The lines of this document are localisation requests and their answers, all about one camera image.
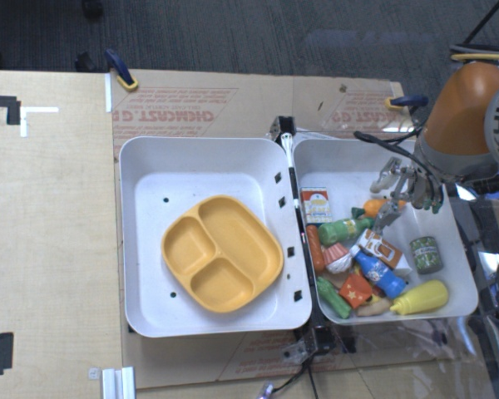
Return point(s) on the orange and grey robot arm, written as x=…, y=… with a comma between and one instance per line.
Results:
x=457, y=114

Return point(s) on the brown cardboard board, red print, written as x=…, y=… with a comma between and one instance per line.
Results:
x=183, y=106

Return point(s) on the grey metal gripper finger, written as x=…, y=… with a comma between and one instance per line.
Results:
x=387, y=216
x=384, y=177

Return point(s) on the brown biscuit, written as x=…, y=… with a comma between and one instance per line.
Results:
x=337, y=279

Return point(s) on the orange carrot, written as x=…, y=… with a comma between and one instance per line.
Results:
x=374, y=207

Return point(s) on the green asparagus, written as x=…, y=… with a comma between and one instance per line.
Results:
x=334, y=298

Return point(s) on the yellow divided plate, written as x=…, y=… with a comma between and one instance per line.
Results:
x=222, y=256

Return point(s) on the white plastic tray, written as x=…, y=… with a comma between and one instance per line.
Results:
x=337, y=164
x=149, y=168

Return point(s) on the red packet with yellow stars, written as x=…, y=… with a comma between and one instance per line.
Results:
x=355, y=291

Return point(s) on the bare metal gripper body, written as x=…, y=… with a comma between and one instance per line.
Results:
x=424, y=191

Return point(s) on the blue bottle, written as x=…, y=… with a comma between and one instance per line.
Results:
x=378, y=274

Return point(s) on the orange sausage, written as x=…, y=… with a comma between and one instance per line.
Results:
x=315, y=249

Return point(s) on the green can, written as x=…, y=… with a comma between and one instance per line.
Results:
x=426, y=255

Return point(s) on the yellow mustard bottle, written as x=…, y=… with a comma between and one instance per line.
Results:
x=422, y=297

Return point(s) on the pink and white cupcake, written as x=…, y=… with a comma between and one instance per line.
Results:
x=337, y=258

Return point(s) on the thin black and white rod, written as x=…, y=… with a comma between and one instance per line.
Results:
x=291, y=168

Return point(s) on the green bottle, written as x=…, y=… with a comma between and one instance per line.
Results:
x=341, y=231

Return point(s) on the red and white carton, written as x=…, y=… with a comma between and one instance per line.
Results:
x=316, y=205

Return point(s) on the orange and white carton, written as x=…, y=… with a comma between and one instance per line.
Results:
x=384, y=249

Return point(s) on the tan bread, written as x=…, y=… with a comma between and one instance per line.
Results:
x=374, y=307

